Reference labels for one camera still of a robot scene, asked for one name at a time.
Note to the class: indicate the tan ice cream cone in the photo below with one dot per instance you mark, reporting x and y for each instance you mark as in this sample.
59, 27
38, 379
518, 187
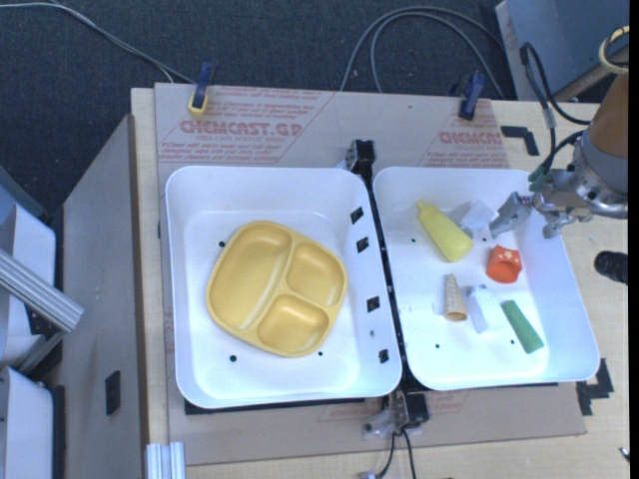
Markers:
453, 300

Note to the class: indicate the small white carton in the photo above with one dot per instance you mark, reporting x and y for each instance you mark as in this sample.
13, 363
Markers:
478, 215

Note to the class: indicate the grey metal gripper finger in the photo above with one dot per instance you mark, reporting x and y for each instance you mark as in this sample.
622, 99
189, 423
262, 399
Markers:
555, 225
508, 213

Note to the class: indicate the thin black and white rod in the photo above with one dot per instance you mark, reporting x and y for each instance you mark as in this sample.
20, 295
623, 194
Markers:
385, 262

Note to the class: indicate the white plastic tray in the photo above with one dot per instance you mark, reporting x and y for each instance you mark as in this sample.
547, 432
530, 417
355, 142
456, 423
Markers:
559, 357
199, 377

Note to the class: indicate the green rounded stick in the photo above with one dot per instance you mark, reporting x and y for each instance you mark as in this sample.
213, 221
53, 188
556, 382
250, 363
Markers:
521, 326

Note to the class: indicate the brown cardboard board red print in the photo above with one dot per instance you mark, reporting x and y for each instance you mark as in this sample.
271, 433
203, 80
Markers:
279, 118

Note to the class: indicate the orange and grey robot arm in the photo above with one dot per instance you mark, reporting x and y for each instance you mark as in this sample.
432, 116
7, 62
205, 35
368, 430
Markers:
611, 118

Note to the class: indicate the yellow divided plate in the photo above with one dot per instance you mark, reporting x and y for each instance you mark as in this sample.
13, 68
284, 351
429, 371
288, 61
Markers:
274, 287

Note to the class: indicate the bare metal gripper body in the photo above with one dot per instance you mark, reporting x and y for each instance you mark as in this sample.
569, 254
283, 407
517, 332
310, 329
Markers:
569, 195

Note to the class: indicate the white plastic bottle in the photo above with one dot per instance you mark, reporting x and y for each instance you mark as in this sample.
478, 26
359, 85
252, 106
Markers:
481, 310

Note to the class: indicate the yellow squeeze bottle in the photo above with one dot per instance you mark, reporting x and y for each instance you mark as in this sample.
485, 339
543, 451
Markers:
447, 235

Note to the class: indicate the orange cup with stars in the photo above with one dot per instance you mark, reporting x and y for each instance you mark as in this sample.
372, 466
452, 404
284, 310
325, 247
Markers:
504, 266

